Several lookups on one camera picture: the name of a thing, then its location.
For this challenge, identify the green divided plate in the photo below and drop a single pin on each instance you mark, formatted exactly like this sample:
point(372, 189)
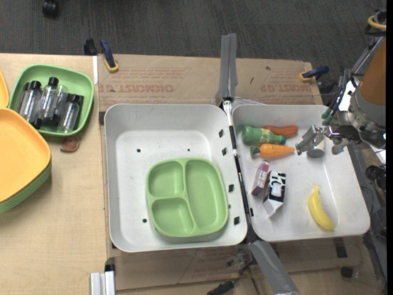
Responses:
point(199, 183)

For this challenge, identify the orange sausage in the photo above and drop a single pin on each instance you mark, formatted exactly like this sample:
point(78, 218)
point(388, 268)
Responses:
point(284, 130)

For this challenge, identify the white plastic tray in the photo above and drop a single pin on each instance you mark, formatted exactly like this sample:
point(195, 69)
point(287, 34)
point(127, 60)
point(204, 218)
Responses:
point(304, 177)
point(129, 180)

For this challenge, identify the orange carrot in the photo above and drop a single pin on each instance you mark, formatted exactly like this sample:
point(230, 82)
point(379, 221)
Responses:
point(273, 151)

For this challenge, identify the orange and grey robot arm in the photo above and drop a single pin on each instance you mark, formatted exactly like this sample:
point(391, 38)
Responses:
point(373, 78)

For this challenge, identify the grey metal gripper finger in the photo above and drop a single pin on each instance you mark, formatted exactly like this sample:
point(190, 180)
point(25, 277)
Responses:
point(340, 146)
point(310, 138)

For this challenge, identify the yellow banana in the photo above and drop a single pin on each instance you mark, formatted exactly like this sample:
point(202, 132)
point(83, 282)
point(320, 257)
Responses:
point(319, 209)

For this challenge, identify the clear plastic bottle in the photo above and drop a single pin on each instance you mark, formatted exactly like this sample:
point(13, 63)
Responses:
point(70, 115)
point(48, 100)
point(30, 101)
point(62, 95)

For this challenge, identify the white can with grey lid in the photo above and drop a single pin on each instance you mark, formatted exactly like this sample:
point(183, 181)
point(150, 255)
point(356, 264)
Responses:
point(316, 152)

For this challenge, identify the thin black and white rod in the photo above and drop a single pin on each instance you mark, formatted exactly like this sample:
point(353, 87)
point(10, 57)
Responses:
point(235, 146)

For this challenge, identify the green bottle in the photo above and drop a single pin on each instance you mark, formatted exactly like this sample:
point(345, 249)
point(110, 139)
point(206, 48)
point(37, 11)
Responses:
point(258, 135)

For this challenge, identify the brown cardboard board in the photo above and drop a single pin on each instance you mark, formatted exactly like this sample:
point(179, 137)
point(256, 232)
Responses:
point(184, 81)

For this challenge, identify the yellow plate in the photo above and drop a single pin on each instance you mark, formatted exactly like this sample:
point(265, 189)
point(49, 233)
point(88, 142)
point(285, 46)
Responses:
point(3, 91)
point(21, 152)

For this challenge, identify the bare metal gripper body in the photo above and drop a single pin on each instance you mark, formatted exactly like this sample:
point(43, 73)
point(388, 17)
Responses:
point(353, 134)

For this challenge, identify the black and white milk carton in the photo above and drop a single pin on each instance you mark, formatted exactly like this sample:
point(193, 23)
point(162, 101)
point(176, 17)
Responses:
point(276, 192)

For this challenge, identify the pink and purple carton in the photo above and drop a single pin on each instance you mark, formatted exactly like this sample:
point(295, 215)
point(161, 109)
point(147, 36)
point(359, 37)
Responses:
point(261, 177)

